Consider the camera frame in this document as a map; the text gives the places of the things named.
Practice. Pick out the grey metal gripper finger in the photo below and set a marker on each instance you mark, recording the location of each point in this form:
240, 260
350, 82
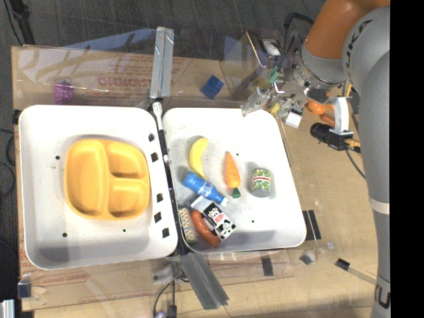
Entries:
285, 108
253, 103

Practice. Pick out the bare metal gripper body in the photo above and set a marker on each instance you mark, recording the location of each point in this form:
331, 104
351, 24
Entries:
299, 83

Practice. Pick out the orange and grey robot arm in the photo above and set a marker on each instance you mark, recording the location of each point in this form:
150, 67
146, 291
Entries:
374, 78

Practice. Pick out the white cube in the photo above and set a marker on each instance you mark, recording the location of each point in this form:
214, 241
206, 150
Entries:
293, 119

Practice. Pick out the orange round toy fruit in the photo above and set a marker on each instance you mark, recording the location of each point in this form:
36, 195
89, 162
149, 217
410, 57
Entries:
316, 107

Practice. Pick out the orange-red sausage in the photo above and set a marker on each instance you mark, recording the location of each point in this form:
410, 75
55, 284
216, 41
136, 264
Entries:
328, 119

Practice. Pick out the blue cube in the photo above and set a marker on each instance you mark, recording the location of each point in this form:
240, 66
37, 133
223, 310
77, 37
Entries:
212, 86

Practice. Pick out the orange carrot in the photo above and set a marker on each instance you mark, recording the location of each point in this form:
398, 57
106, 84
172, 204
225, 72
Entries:
232, 172

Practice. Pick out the green can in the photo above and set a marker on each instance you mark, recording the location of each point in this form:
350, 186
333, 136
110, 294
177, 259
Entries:
261, 181

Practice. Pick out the yellow banana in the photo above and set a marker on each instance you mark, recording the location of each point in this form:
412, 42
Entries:
197, 157

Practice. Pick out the brown cardboard board red print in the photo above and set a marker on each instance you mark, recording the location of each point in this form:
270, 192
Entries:
324, 194

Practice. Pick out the blue bottle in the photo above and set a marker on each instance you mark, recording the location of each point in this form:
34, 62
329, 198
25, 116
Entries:
202, 185

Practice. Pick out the white plastic tray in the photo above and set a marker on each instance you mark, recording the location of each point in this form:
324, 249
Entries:
265, 224
43, 177

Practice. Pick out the black and white cow carton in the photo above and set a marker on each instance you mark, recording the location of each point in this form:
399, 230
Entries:
220, 222

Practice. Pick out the red sausage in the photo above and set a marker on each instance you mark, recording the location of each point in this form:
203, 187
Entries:
203, 229

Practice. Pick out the yellow checked packet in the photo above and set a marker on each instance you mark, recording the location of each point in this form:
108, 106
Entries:
187, 225

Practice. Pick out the yellow divided plate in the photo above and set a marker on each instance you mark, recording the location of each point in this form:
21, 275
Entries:
86, 177

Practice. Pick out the purple grapes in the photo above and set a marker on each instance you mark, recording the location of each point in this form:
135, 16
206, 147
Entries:
64, 93

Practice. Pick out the black cylinder on white bracket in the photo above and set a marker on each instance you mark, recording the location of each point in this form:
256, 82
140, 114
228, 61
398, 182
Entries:
331, 136

